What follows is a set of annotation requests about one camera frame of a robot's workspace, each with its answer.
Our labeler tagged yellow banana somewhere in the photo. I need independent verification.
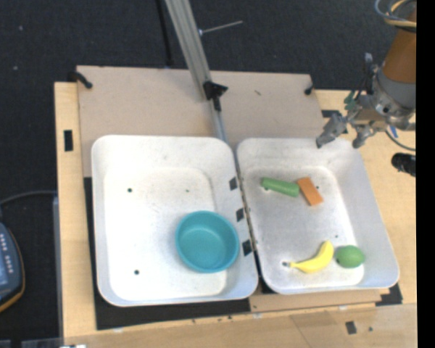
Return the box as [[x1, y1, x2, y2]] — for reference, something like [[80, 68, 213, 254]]
[[289, 240, 335, 275]]

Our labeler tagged brown cardboard board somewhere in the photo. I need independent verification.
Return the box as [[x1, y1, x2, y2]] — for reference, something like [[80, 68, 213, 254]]
[[75, 65, 392, 313]]

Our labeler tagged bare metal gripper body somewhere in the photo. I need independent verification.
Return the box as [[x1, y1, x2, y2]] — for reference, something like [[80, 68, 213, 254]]
[[347, 94, 417, 131]]

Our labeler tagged green cylinder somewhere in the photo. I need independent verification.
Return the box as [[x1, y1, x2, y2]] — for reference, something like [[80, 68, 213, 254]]
[[260, 177, 301, 199]]

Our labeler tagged orange rectangular biscuit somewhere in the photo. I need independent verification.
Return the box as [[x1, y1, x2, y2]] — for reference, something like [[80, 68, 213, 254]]
[[297, 177, 325, 207]]

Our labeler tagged green lime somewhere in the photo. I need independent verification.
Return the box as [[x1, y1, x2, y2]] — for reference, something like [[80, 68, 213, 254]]
[[334, 244, 366, 269]]

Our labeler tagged white plastic tray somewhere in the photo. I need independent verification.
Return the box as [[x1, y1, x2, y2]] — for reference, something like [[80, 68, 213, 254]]
[[235, 137, 401, 296], [91, 134, 260, 307]]

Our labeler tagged teal bowl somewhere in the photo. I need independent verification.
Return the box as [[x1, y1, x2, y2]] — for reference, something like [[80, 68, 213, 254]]
[[174, 210, 240, 274]]

